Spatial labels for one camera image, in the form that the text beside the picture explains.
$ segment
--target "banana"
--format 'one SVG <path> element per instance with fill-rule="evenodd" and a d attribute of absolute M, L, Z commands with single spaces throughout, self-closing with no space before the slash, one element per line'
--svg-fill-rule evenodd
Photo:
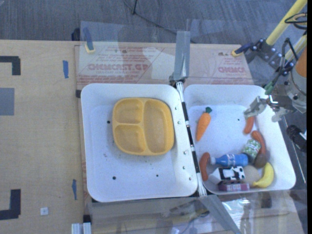
<path fill-rule="evenodd" d="M 263 176 L 261 179 L 253 183 L 253 186 L 260 188 L 266 188 L 272 184 L 274 179 L 274 169 L 273 166 L 267 162 L 263 167 Z"/>

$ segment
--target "toy water bottle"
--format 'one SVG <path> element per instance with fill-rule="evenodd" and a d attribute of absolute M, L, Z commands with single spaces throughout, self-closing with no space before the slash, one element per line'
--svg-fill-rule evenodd
<path fill-rule="evenodd" d="M 210 157 L 212 165 L 219 164 L 221 166 L 247 166 L 248 156 L 246 154 L 225 154 L 219 158 Z"/>

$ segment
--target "carrot green top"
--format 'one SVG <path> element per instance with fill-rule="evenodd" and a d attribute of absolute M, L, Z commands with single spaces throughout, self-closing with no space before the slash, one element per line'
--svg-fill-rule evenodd
<path fill-rule="evenodd" d="M 206 107 L 206 113 L 210 113 L 212 109 L 210 107 Z"/>

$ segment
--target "table surface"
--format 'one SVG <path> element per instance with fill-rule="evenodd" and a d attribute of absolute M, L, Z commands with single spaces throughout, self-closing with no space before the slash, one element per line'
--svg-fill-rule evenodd
<path fill-rule="evenodd" d="M 83 222 L 85 178 L 80 105 L 75 95 L 75 46 L 79 45 L 74 41 L 0 40 L 1 56 L 21 60 L 21 75 L 12 75 L 11 63 L 0 63 L 0 88 L 14 89 L 14 115 L 0 115 L 0 213 L 10 208 L 11 190 L 21 191 L 21 213 L 18 218 L 0 220 L 0 233 L 69 233 L 73 223 Z M 64 60 L 68 78 L 63 72 Z M 283 199 L 279 201 L 283 213 L 254 209 L 257 213 L 249 216 L 249 231 L 303 233 L 289 194 L 273 194 L 273 198 Z M 45 207 L 48 215 L 41 215 Z"/>

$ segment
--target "gray square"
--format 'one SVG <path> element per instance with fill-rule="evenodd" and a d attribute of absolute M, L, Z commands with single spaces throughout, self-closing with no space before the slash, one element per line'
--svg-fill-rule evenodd
<path fill-rule="evenodd" d="M 0 88 L 0 116 L 14 115 L 14 88 Z"/>

